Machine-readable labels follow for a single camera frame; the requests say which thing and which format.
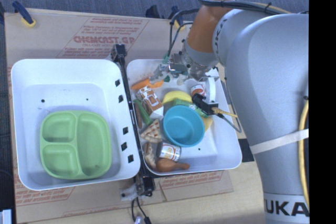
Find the green divided plate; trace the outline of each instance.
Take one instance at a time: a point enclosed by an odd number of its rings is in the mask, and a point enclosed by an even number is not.
[[[108,124],[93,112],[53,112],[41,125],[40,155],[51,176],[62,179],[102,176],[112,163]]]

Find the cardboard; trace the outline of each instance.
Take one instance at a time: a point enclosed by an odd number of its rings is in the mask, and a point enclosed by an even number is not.
[[[15,147],[11,68],[15,62],[27,58],[104,59],[109,57],[116,42],[126,45],[126,64],[134,59],[161,59],[169,46],[169,20],[41,9],[28,11],[36,20],[33,28],[21,22],[20,14],[5,14],[17,222],[130,207],[130,201],[121,200],[120,190],[130,187],[133,184],[132,178],[46,191],[29,190],[20,182]],[[176,44],[186,38],[188,29],[180,32]],[[178,52],[180,47],[175,45],[172,52]],[[153,196],[144,198],[143,204],[233,191],[228,171],[162,177],[155,179],[155,185]]]

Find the toy banana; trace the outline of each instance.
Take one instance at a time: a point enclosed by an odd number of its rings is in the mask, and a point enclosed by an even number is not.
[[[182,101],[186,101],[189,103],[193,102],[190,94],[184,91],[171,91],[171,92],[166,93],[166,95],[163,97],[162,104],[172,102],[175,99],[180,99]]]

